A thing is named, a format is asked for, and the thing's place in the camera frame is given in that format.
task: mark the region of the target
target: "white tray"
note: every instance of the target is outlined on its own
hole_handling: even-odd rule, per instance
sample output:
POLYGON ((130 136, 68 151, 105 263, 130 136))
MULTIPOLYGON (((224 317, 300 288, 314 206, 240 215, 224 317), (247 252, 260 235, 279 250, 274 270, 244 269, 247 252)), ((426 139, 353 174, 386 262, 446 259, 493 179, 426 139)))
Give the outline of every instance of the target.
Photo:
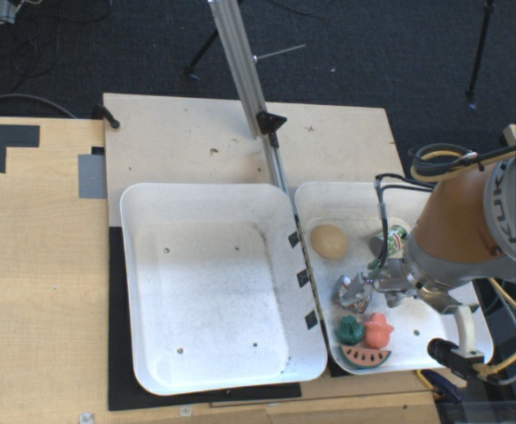
POLYGON ((299 281, 306 264, 280 189, 137 184, 120 207, 133 367, 147 391, 300 382, 323 372, 315 298, 299 281))
MULTIPOLYGON (((389 189, 384 194, 389 226, 400 224, 411 230, 421 213, 427 193, 389 189)), ((367 264, 374 259, 368 241, 382 231, 378 214, 376 190, 372 183, 309 182, 295 194, 295 206, 300 217, 307 253, 313 270, 313 278, 329 339, 330 356, 351 374, 375 374, 399 370, 440 367, 427 353, 427 345, 434 337, 441 337, 457 344, 459 333, 452 315, 440 315, 420 299, 404 299, 395 308, 387 307, 382 294, 374 292, 367 310, 384 313, 387 322, 394 327, 391 341, 385 347, 391 356, 380 366, 355 369, 342 359, 338 350, 335 330, 340 319, 352 313, 332 301, 330 294, 341 275, 353 277, 367 271, 367 264), (348 238, 348 250, 344 258, 333 261, 323 258, 308 246, 311 231, 319 224, 334 224, 348 238)), ((472 284, 459 287, 451 295, 464 304, 478 302, 472 284)), ((476 331, 476 348, 484 353, 485 362, 493 354, 493 342, 482 310, 473 314, 476 331)))

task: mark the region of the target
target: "tripod leg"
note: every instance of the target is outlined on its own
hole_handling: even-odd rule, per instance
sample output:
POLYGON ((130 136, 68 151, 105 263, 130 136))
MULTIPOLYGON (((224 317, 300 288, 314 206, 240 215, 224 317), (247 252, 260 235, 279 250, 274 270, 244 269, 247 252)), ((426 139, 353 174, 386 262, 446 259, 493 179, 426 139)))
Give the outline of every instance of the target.
POLYGON ((476 101, 474 98, 474 87, 478 79, 478 70, 480 69, 480 62, 482 61, 482 52, 484 50, 484 43, 486 42, 486 33, 488 32, 489 16, 494 11, 494 0, 487 0, 484 7, 484 20, 482 22, 482 32, 480 34, 480 41, 478 42, 478 51, 476 52, 476 59, 474 61, 474 70, 472 71, 472 78, 467 90, 467 100, 470 103, 470 108, 476 108, 476 101))
MULTIPOLYGON (((244 2, 244 0, 238 0, 238 2, 239 2, 239 4, 241 4, 242 2, 244 2)), ((192 79, 195 79, 195 80, 199 79, 194 74, 194 68, 197 65, 197 63, 199 63, 199 60, 201 60, 203 55, 205 55, 205 52, 209 49, 209 47, 211 47, 211 44, 217 38, 218 35, 219 35, 219 33, 217 32, 217 30, 215 30, 211 34, 211 36, 207 39, 205 44, 203 44, 203 47, 201 47, 201 50, 199 50, 199 52, 197 52, 197 55, 195 55, 195 57, 193 58, 191 63, 186 66, 186 68, 185 68, 186 75, 188 75, 189 77, 191 77, 192 79)))

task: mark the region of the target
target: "wooden table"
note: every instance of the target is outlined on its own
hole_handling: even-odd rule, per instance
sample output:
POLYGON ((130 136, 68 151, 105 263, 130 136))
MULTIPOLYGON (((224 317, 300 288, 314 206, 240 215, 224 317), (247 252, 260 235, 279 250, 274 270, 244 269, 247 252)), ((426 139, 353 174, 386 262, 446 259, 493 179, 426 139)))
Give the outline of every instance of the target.
MULTIPOLYGON (((303 110, 276 104, 270 111, 274 107, 279 114, 303 110)), ((371 124, 358 131, 365 131, 358 142, 378 139, 393 146, 383 110, 348 111, 364 114, 371 124)), ((302 397, 275 404, 109 412, 108 200, 80 198, 78 174, 79 156, 105 146, 106 123, 0 117, 0 125, 40 126, 40 146, 7 147, 0 173, 0 422, 76 424, 80 416, 95 424, 440 422, 431 392, 412 371, 335 378, 327 372, 302 383, 302 397)), ((308 136, 311 125, 315 129, 306 122, 297 129, 308 136)), ((316 130, 323 133, 320 126, 316 130)), ((401 172, 397 154, 384 166, 401 172)), ((286 172, 296 178, 291 166, 286 172)), ((363 174, 372 177, 371 170, 363 174)))

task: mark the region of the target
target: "watermelon slice toy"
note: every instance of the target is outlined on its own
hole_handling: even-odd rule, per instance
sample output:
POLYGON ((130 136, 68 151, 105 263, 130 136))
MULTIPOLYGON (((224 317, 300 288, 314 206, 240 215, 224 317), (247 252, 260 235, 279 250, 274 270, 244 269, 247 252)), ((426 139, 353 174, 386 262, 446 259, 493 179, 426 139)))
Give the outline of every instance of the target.
POLYGON ((358 369, 378 367, 391 355, 390 350, 367 349, 356 345, 341 344, 338 348, 346 362, 358 369))

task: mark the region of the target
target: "tan round object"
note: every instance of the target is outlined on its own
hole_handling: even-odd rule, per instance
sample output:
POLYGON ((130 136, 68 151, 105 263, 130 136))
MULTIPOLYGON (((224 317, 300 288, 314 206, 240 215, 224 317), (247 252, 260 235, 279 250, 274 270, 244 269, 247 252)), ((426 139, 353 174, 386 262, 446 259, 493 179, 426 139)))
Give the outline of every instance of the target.
POLYGON ((347 245, 346 235, 332 224, 320 224, 311 232, 311 246, 324 258, 342 258, 347 245))

